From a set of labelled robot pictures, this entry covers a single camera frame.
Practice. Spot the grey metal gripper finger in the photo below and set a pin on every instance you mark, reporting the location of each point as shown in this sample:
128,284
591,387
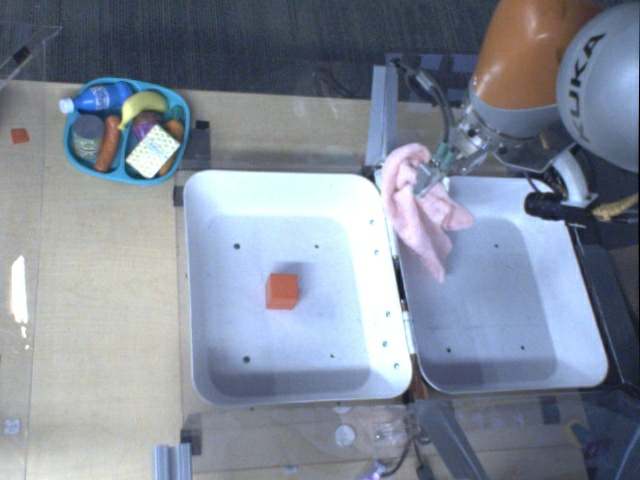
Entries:
423,180
438,179

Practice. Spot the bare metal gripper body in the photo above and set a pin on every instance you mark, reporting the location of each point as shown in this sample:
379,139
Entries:
472,140

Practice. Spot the pink cloth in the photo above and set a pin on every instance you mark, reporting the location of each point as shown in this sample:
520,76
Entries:
420,228

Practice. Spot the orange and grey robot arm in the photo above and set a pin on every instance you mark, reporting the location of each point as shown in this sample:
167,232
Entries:
530,43

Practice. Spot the thin black and white rod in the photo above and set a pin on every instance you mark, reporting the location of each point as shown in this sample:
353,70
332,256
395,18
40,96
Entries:
403,298

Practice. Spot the white plastic tray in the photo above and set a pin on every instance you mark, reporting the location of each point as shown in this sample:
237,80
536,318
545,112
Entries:
300,328
500,308

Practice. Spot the red cube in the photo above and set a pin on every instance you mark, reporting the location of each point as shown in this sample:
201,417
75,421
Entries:
281,292

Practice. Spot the orange carrot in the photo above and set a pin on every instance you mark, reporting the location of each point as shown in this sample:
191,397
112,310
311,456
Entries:
176,128

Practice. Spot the white and yellow carton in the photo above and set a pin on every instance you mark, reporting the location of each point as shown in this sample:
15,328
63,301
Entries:
152,152

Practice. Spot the purple grapes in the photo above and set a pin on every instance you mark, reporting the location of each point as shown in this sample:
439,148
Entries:
145,123

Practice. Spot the yellow banana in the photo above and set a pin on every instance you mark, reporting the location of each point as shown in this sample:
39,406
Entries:
142,103

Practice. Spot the blue divided plate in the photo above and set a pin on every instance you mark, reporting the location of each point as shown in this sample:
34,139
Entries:
118,175

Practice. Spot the red sausage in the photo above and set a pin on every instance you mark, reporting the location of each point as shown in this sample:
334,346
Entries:
108,145

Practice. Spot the blue plastic bottle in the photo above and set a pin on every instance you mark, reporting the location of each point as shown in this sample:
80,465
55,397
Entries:
100,98

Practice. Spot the small green can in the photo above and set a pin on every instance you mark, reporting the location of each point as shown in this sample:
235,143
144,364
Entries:
88,140

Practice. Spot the black cylinder on white bracket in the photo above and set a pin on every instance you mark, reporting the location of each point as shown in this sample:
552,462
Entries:
547,207

